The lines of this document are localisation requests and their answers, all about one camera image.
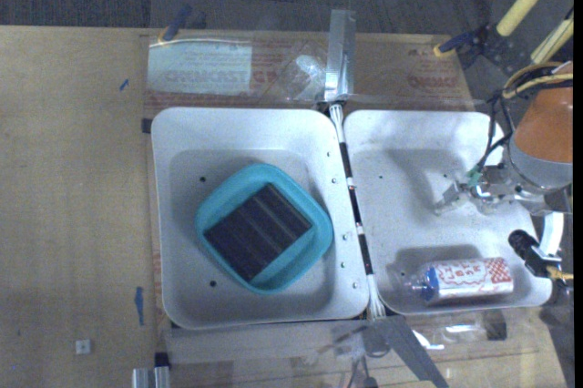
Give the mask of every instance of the blue bowl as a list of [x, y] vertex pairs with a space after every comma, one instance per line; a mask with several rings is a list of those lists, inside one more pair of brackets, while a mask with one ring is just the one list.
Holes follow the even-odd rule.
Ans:
[[[311, 227], [283, 250], [252, 280], [245, 280], [207, 240], [205, 232], [246, 200], [272, 184]], [[228, 178], [199, 206], [195, 228], [200, 242], [235, 280], [250, 291], [273, 294], [297, 281], [332, 244], [332, 222], [322, 207], [290, 176], [268, 164], [254, 164]]]

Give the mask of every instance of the wooden surface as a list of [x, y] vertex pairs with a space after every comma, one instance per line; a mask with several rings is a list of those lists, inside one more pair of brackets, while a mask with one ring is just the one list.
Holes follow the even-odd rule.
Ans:
[[[130, 386], [133, 368], [153, 364], [148, 136], [140, 120], [154, 33], [0, 28], [0, 386]], [[488, 344], [475, 358], [456, 346], [449, 359], [435, 356], [438, 367], [450, 371], [452, 386], [564, 386], [546, 327], [536, 313], [528, 318], [530, 330], [516, 336], [524, 344]], [[85, 339], [92, 353], [76, 355], [75, 341]], [[335, 386], [337, 372], [327, 365], [294, 386]], [[382, 386], [430, 386], [402, 364], [375, 376]]]

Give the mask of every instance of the bottle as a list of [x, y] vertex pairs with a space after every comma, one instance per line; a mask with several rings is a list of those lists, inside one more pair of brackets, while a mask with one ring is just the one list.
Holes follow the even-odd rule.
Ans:
[[514, 291], [514, 279], [501, 257], [444, 260], [424, 264], [405, 287], [421, 296], [427, 305], [433, 305], [510, 294]]

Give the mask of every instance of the wooden table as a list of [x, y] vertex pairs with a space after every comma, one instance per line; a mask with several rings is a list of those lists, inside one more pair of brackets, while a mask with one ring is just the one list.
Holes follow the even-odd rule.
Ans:
[[[2, 386], [130, 386], [132, 369], [153, 365], [153, 225], [140, 123], [148, 37], [157, 32], [0, 27]], [[564, 386], [537, 310], [520, 320], [527, 325], [509, 329], [507, 342], [431, 355], [452, 386]], [[91, 353], [76, 355], [77, 340], [91, 340]], [[377, 362], [382, 386], [431, 386], [396, 359]], [[177, 386], [192, 386], [176, 374]], [[334, 370], [310, 377], [312, 386], [339, 380]]]

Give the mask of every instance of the white paper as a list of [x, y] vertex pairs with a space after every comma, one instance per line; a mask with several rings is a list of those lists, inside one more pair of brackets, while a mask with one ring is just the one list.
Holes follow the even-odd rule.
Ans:
[[185, 39], [153, 44], [148, 89], [158, 92], [236, 96], [249, 92], [249, 42]]

